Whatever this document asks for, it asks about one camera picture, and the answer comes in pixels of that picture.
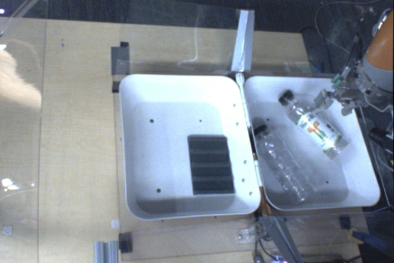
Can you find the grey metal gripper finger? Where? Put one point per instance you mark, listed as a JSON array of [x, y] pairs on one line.
[[323, 99], [348, 109]]

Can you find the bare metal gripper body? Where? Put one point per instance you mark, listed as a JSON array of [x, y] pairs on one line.
[[351, 92]]

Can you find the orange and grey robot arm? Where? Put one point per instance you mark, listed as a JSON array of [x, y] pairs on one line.
[[380, 49]]

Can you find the clear plastic bottle with label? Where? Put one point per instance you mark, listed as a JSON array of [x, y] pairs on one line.
[[320, 129]]

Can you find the white plastic tray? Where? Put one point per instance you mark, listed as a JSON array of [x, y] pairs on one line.
[[172, 138], [344, 175]]

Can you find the clear plastic bottle without label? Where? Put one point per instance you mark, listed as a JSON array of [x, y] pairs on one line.
[[281, 163]]

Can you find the black ribbed foam block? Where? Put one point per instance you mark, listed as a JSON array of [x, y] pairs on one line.
[[211, 164]]

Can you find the pale wood board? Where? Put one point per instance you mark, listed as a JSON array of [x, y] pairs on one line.
[[184, 52]]

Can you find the black cylinder on white bracket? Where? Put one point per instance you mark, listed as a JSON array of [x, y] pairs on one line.
[[377, 135]]

